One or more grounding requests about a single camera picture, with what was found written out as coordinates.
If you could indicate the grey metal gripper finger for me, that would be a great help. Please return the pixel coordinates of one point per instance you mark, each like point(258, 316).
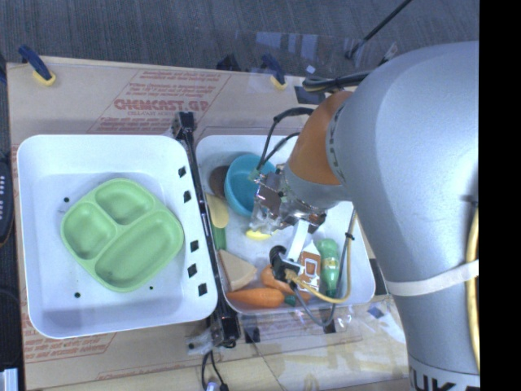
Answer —
point(256, 220)
point(272, 222)

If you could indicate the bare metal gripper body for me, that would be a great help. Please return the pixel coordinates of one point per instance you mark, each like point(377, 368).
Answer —
point(269, 196)

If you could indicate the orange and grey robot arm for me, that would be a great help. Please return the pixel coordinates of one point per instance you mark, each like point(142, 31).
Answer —
point(407, 177)

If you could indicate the small yellow toy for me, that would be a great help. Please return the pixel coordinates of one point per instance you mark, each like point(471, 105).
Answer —
point(257, 235)

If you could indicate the blue bowl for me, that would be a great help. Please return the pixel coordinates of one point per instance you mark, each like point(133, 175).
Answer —
point(240, 185)

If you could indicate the pale yellow oval toy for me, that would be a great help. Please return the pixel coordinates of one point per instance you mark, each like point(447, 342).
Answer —
point(219, 211)

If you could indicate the green flat toy strip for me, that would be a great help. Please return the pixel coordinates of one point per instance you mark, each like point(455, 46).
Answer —
point(220, 238)

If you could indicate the beige bread wedge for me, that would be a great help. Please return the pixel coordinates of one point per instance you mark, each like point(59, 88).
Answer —
point(236, 269)

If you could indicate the thin black rod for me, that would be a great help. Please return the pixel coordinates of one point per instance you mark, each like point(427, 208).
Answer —
point(203, 218)

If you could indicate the brown round biscuit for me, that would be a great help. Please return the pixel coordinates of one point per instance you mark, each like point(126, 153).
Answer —
point(217, 179)

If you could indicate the orange carrot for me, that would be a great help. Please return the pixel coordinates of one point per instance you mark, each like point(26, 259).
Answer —
point(273, 281)
point(256, 297)

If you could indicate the brown and white carton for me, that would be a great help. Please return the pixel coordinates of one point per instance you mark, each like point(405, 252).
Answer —
point(311, 269)

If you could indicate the green bottle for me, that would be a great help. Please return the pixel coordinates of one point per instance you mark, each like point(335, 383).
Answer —
point(329, 265)

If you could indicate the white plastic tray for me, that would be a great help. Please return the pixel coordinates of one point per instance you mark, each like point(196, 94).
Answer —
point(49, 218)
point(358, 275)

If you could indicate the green divided plate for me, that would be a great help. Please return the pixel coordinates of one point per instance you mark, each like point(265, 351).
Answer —
point(122, 238)

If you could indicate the brown cardboard board, red print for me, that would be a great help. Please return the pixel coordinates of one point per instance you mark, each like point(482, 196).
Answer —
point(102, 96)

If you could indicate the black cylinder on white bracket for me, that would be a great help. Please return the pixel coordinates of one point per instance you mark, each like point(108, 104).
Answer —
point(285, 267)

